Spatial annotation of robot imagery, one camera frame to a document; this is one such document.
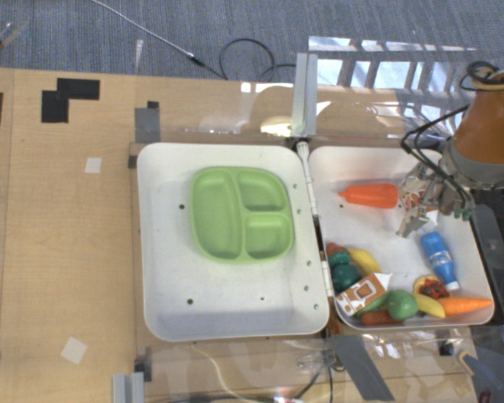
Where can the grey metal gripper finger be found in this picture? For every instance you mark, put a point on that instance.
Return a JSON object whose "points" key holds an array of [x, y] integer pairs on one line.
{"points": [[420, 221], [405, 227]]}

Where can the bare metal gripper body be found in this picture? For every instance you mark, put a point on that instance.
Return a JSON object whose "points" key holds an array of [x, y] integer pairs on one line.
{"points": [[443, 195]]}

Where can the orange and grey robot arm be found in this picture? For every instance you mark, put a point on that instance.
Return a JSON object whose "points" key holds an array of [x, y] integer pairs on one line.
{"points": [[489, 128]]}

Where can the white and red packet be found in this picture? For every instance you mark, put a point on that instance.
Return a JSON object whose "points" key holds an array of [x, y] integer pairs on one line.
{"points": [[412, 193]]}

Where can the white plastic tray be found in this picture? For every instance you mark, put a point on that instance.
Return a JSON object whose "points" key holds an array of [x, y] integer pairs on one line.
{"points": [[374, 229], [168, 292]]}

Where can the blue bottle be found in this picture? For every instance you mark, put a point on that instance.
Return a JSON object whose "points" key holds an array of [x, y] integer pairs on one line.
{"points": [[439, 258]]}

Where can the orange bottle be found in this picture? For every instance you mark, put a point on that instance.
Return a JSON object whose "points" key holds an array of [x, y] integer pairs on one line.
{"points": [[371, 195]]}

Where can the yellow banana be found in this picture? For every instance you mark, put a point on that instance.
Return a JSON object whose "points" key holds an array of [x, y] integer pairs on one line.
{"points": [[364, 259], [430, 305]]}

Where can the pizza slice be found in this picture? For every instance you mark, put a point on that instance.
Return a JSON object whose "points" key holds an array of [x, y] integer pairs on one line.
{"points": [[432, 288]]}

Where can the red and green strawberry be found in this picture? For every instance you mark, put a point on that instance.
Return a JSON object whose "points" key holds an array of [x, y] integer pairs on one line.
{"points": [[335, 252]]}

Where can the green broccoli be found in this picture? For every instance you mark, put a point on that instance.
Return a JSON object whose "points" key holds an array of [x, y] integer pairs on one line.
{"points": [[345, 277]]}

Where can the green round fruit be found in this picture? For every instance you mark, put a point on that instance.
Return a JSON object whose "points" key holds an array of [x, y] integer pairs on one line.
{"points": [[402, 305]]}

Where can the brown and white carton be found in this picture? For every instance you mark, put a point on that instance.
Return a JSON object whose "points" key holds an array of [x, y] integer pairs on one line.
{"points": [[361, 294]]}

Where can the green pea pod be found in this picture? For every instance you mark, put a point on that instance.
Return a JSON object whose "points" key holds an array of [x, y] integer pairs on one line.
{"points": [[374, 305]]}

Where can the orange carrot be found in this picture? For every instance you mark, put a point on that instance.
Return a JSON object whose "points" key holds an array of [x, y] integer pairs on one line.
{"points": [[462, 306]]}

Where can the brown sausage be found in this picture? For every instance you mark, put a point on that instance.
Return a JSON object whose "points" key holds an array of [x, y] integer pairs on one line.
{"points": [[378, 318]]}

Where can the green divided plate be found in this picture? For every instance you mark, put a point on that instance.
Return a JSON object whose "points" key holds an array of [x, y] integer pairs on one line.
{"points": [[214, 216]]}

